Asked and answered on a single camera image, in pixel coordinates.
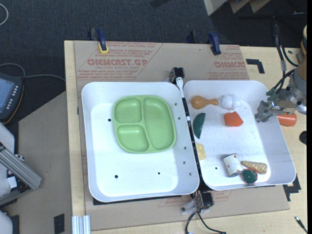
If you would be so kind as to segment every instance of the green plate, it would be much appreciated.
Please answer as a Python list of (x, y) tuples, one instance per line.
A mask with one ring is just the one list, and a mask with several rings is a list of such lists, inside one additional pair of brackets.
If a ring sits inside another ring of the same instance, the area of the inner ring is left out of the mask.
[(168, 103), (156, 96), (130, 96), (116, 101), (113, 108), (115, 136), (130, 153), (155, 153), (176, 142), (176, 127)]

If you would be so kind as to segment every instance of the white cylinder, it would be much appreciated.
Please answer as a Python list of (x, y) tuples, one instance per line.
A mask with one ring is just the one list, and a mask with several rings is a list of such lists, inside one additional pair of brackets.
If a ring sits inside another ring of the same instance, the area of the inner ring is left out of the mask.
[(237, 154), (231, 154), (223, 158), (223, 161), (225, 163), (225, 166), (228, 170), (230, 177), (235, 177), (237, 175), (242, 174), (243, 167), (240, 164), (240, 161), (238, 160)]

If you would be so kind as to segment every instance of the white cable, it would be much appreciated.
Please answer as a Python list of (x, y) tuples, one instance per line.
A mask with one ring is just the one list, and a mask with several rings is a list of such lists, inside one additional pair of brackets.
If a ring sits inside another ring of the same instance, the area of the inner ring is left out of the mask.
[(2, 3), (0, 3), (0, 6), (3, 7), (3, 8), (5, 9), (5, 11), (6, 11), (6, 18), (4, 19), (3, 22), (0, 22), (0, 26), (1, 26), (1, 25), (3, 25), (3, 24), (8, 20), (9, 11), (8, 11), (8, 9), (7, 9)]

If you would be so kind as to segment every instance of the wooden table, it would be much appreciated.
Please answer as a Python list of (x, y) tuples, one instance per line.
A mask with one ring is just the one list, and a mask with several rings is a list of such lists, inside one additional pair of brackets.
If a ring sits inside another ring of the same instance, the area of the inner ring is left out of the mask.
[[(65, 69), (66, 92), (69, 128), (69, 152), (72, 190), (72, 211), (75, 216), (85, 215), (84, 192), (82, 181), (81, 149), (79, 120), (77, 115), (78, 97), (76, 87), (75, 51), (74, 42), (65, 41)], [(300, 49), (288, 49), (292, 51), (290, 58), (296, 61), (295, 54)], [(265, 69), (265, 74), (260, 74), (255, 65), (247, 65), (250, 80), (258, 80), (268, 89), (272, 88), (281, 78), (279, 56), (275, 48), (267, 47), (241, 47), (244, 59), (259, 59)], [(231, 234), (250, 233), (304, 233), (298, 225), (295, 216), (298, 216), (303, 224), (308, 227), (307, 205), (307, 147), (298, 139), (300, 133), (307, 129), (307, 117), (297, 114), (297, 123), (293, 127), (282, 126), (285, 140), (291, 152), (293, 162), (299, 178), (301, 190), (297, 194), (291, 194), (290, 209), (287, 211), (247, 214), (231, 217), (207, 219), (208, 226), (217, 230), (223, 230)], [(129, 228), (101, 230), (96, 234), (183, 234), (185, 222), (173, 222), (166, 224), (154, 224)], [(213, 233), (207, 230), (200, 220), (194, 220), (189, 225), (189, 231), (196, 234)]]

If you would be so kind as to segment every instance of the yellow object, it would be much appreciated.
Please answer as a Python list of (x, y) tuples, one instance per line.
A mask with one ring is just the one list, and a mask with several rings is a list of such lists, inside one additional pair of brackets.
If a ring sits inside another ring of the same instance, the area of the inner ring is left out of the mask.
[(306, 25), (303, 29), (303, 37), (305, 40), (308, 40), (308, 25)]
[(243, 161), (241, 161), (241, 164), (243, 166), (250, 168), (250, 169), (256, 170), (259, 174), (266, 174), (267, 173), (268, 166), (265, 163), (243, 160)]
[(107, 54), (107, 52), (109, 51), (107, 44), (106, 44), (106, 50), (102, 50), (101, 44), (98, 44), (98, 47), (102, 54)]
[(303, 41), (301, 41), (300, 47), (301, 47), (301, 50), (302, 50), (303, 54), (306, 55), (307, 54), (307, 50), (304, 47)]
[(205, 153), (204, 145), (202, 145), (200, 143), (195, 143), (195, 144), (196, 144), (196, 149), (197, 149), (199, 160), (206, 159), (206, 153)]
[(297, 67), (298, 74), (303, 80), (307, 80), (307, 54), (304, 55), (303, 60), (300, 62)]
[(191, 100), (191, 105), (195, 109), (201, 109), (201, 108), (203, 108), (209, 104), (217, 106), (219, 104), (219, 102), (216, 98), (215, 99), (206, 99), (202, 96), (194, 96)]

